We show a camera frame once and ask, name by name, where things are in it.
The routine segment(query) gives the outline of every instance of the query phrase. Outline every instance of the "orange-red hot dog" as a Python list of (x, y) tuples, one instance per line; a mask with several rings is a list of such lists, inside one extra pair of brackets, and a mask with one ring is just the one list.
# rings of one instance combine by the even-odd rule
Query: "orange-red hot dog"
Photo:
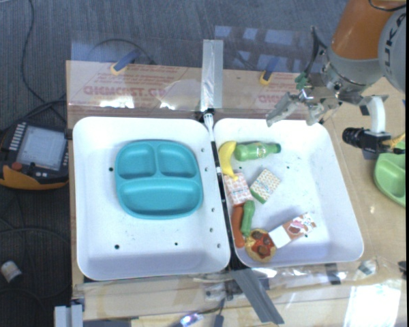
[(234, 244), (238, 248), (242, 248), (245, 245), (244, 236), (243, 236), (243, 233), (241, 232), (241, 224), (243, 221), (243, 216), (244, 216), (243, 205), (239, 204), (239, 205), (233, 206), (233, 212), (232, 212), (232, 217), (230, 218), (230, 221), (232, 222), (232, 233), (233, 233), (233, 238), (234, 238)]

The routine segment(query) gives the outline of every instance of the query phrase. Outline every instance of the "device screen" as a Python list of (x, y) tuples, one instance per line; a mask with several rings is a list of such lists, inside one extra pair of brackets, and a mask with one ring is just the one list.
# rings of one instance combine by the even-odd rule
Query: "device screen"
[(41, 127), (27, 126), (17, 161), (58, 171), (67, 140), (63, 133)]

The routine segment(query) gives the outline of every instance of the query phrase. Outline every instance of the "yellow banana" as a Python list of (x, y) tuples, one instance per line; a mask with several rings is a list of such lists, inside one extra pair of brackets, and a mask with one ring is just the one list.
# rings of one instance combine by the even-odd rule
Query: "yellow banana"
[(234, 180), (238, 179), (238, 176), (233, 172), (232, 165), (230, 163), (230, 158), (237, 147), (237, 143), (234, 140), (229, 140), (218, 149), (219, 164), (221, 166), (221, 171), (223, 174), (231, 176)]

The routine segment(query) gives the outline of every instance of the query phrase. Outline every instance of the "green plate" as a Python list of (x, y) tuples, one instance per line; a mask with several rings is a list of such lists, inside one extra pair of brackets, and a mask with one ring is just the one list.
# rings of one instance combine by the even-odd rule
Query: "green plate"
[[(405, 149), (406, 143), (400, 142), (397, 148)], [(382, 193), (406, 207), (406, 154), (380, 154), (374, 168), (374, 182)]]

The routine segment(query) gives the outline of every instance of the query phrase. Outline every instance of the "white tray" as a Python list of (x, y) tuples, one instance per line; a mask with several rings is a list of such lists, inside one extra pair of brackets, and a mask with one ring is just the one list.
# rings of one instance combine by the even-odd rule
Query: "white tray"
[[(328, 131), (320, 124), (279, 121), (267, 127), (265, 120), (222, 119), (214, 127), (219, 148), (228, 140), (281, 144), (282, 151), (264, 159), (239, 162), (232, 156), (234, 172), (242, 172), (251, 185), (264, 168), (280, 184), (261, 204), (255, 200), (252, 228), (270, 231), (288, 220), (309, 212), (317, 228), (278, 249), (267, 264), (252, 260), (236, 249), (247, 266), (283, 267), (330, 262), (350, 262), (363, 253), (363, 239), (347, 193)], [(232, 204), (227, 197), (231, 214)]]
[[(175, 140), (195, 154), (202, 206), (192, 215), (148, 220), (127, 214), (110, 171), (133, 140)], [(88, 117), (73, 130), (77, 262), (94, 280), (191, 275), (224, 269), (230, 247), (209, 134), (197, 121)]]

